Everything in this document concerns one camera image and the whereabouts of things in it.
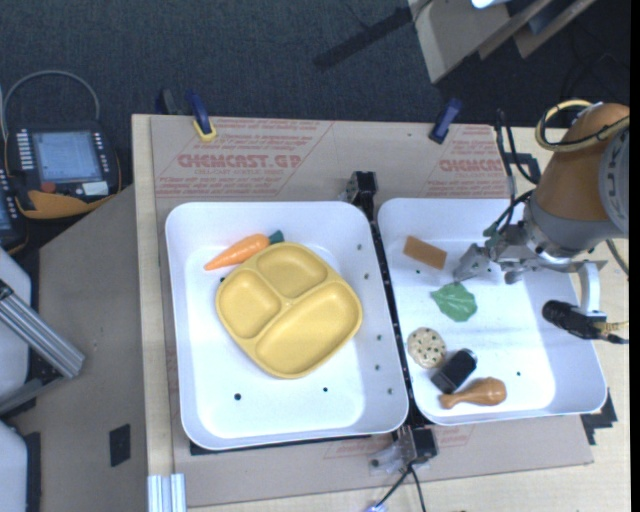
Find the blue clamp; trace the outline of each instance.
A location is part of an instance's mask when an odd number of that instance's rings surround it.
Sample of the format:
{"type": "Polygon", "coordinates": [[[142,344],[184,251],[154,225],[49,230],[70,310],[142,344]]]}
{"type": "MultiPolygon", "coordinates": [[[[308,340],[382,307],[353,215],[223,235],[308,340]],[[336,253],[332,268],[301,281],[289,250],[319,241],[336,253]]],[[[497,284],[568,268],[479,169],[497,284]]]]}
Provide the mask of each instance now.
{"type": "Polygon", "coordinates": [[[429,138],[438,144],[442,144],[447,133],[449,133],[449,125],[453,122],[461,109],[462,102],[459,99],[450,99],[444,106],[444,110],[438,114],[436,124],[431,129],[431,133],[429,133],[429,138]]]}
{"type": "Polygon", "coordinates": [[[193,126],[198,132],[200,139],[203,142],[210,142],[216,138],[216,130],[213,125],[209,122],[209,115],[207,114],[207,110],[204,108],[204,104],[195,92],[191,89],[187,90],[185,93],[185,99],[191,105],[191,111],[195,119],[193,120],[193,126]]]}

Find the robotic hand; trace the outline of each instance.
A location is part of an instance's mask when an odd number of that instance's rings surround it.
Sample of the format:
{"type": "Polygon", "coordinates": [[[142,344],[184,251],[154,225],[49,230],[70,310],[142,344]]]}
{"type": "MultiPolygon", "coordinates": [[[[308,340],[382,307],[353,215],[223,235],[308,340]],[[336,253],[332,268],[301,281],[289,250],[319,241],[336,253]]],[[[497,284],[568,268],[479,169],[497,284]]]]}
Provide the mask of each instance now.
{"type": "Polygon", "coordinates": [[[606,262],[577,262],[573,258],[602,241],[629,236],[629,108],[576,100],[548,110],[536,128],[536,139],[554,152],[537,187],[512,201],[485,232],[484,247],[472,244],[454,270],[463,281],[497,263],[512,284],[525,272],[542,268],[577,272],[582,299],[579,307],[549,301],[543,316],[585,339],[626,340],[607,333],[606,315],[598,310],[598,271],[606,262]],[[550,143],[546,123],[567,108],[581,107],[562,141],[550,143]],[[522,203],[522,218],[509,221],[522,203]]]}

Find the divided yellow plate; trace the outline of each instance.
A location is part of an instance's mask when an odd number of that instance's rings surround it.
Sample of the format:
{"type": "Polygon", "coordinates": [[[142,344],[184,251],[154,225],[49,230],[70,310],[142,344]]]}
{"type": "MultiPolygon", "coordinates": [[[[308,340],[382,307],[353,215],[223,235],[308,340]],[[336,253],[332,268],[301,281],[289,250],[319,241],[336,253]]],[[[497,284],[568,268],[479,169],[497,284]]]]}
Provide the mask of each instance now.
{"type": "Polygon", "coordinates": [[[293,242],[271,245],[229,274],[216,310],[258,366],[287,379],[326,362],[362,323],[360,300],[347,282],[293,242]]]}

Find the dark background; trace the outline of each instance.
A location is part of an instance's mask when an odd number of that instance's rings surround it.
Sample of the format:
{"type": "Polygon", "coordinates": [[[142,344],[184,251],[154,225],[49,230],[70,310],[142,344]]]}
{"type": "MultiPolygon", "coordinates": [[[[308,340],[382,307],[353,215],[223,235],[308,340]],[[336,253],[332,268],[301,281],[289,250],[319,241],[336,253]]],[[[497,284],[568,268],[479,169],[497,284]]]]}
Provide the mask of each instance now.
{"type": "MultiPolygon", "coordinates": [[[[43,70],[91,84],[126,185],[131,115],[155,113],[162,88],[185,110],[193,89],[210,115],[296,119],[434,122],[456,97],[456,122],[493,124],[502,109],[534,126],[569,97],[630,104],[631,0],[595,2],[526,60],[509,40],[435,85],[409,16],[405,0],[6,0],[0,84],[43,70]]],[[[19,87],[6,113],[10,128],[91,119],[94,106],[52,75],[19,87]]],[[[31,226],[25,251],[75,220],[31,226]]]]}

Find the orange carrot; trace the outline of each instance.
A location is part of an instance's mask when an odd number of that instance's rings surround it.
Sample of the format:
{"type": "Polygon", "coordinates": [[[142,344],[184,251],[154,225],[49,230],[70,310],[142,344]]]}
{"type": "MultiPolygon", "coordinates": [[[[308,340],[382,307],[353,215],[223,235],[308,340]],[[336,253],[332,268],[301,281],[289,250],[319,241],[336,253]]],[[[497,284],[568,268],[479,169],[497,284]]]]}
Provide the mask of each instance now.
{"type": "Polygon", "coordinates": [[[282,242],[283,239],[282,232],[280,231],[276,231],[271,236],[266,236],[261,233],[247,236],[218,254],[204,266],[204,269],[215,270],[217,268],[242,263],[269,245],[282,242]]]}

